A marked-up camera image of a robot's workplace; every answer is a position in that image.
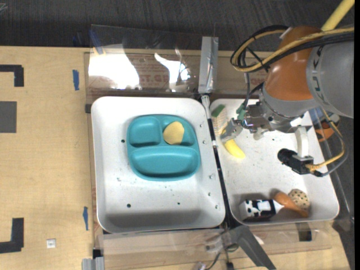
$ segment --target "wooden surface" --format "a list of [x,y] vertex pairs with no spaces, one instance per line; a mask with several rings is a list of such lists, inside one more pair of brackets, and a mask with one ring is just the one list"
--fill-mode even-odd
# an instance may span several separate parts
[[[12,218],[25,220],[24,248],[0,254],[1,270],[81,269],[82,259],[92,255],[85,52],[81,48],[0,47],[0,64],[21,64],[25,72],[25,87],[18,88],[12,73],[0,73],[0,101],[17,101],[17,133],[0,134],[0,241],[10,240]],[[78,91],[73,69],[80,74]],[[84,207],[88,208],[89,231]],[[349,269],[339,235],[332,228],[329,233],[328,249],[270,258],[277,269]],[[56,248],[47,249],[46,239],[56,239]],[[233,262],[238,269],[264,269],[255,268],[249,258]],[[224,260],[213,269],[225,269]]]

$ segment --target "orange object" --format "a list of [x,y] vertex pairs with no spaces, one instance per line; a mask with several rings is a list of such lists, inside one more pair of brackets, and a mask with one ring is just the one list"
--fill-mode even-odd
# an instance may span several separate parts
[[[301,37],[318,32],[320,29],[315,27],[295,27],[284,35],[279,49]],[[311,50],[312,48],[295,52],[271,64],[265,80],[265,89],[270,96],[286,101],[313,98],[306,79],[306,65]]]
[[309,213],[306,210],[301,209],[300,207],[298,207],[293,201],[292,199],[285,194],[284,192],[279,192],[275,195],[274,200],[276,202],[278,202],[279,204],[281,204],[285,209],[290,209],[293,210],[297,213],[299,213],[302,217],[304,218],[308,218],[309,217]]

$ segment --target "toy sink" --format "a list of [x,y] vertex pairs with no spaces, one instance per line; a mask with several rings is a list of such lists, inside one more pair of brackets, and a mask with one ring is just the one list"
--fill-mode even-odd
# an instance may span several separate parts
[[[225,207],[205,109],[189,98],[102,97],[91,108],[97,216],[112,233],[212,228]],[[163,130],[178,121],[183,140]]]

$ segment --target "white square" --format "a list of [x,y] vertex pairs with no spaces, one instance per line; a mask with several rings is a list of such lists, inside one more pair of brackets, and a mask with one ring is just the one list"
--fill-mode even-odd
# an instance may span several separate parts
[[56,239],[46,240],[46,248],[55,248],[55,247],[56,247]]

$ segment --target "teal plate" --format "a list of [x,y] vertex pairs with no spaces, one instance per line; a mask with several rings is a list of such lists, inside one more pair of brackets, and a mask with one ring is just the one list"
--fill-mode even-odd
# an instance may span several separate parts
[[[164,141],[163,131],[180,122],[184,136],[180,145]],[[135,118],[127,130],[128,159],[139,177],[152,181],[175,181],[194,175],[200,166],[200,152],[193,127],[173,115],[146,115]]]

